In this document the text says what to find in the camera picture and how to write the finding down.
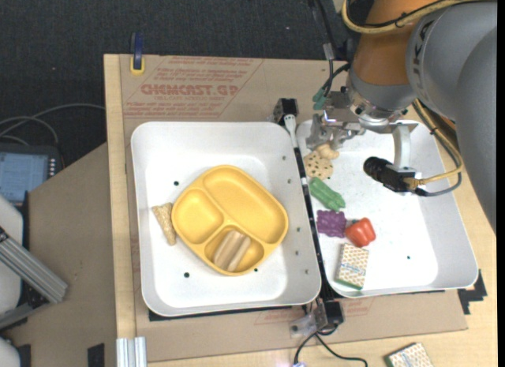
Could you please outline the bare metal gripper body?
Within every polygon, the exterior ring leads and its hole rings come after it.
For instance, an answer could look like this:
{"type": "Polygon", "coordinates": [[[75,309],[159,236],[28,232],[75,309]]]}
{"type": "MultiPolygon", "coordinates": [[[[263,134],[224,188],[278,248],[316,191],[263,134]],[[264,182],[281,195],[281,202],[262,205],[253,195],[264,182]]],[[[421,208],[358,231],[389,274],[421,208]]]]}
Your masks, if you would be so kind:
{"type": "Polygon", "coordinates": [[[357,92],[331,92],[324,103],[323,123],[327,126],[379,133],[396,121],[395,110],[377,106],[357,92]]]}

